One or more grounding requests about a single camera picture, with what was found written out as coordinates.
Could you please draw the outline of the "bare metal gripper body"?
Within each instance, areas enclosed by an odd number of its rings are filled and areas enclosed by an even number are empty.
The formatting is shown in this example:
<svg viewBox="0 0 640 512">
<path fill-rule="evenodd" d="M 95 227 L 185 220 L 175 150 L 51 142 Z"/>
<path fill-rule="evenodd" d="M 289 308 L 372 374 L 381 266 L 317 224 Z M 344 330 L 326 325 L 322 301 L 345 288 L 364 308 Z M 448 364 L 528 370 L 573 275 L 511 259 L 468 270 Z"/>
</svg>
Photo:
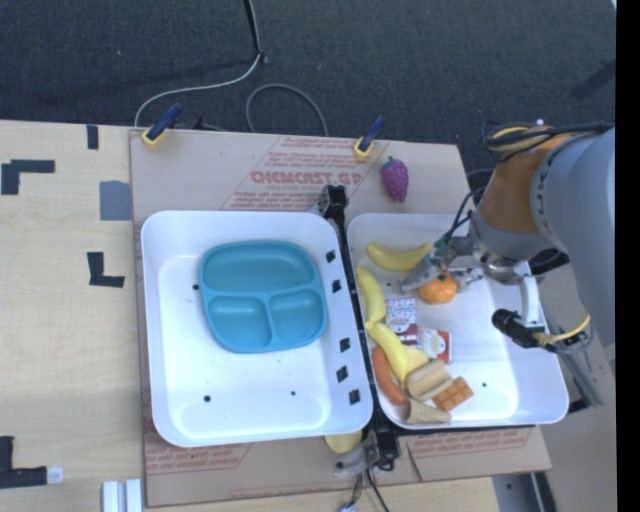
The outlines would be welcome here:
<svg viewBox="0 0 640 512">
<path fill-rule="evenodd" d="M 437 274 L 452 277 L 454 270 L 480 269 L 485 279 L 503 285 L 518 285 L 524 275 L 518 270 L 519 262 L 506 258 L 483 241 L 471 235 L 454 236 L 447 243 L 438 242 L 431 256 L 437 265 Z"/>
</svg>

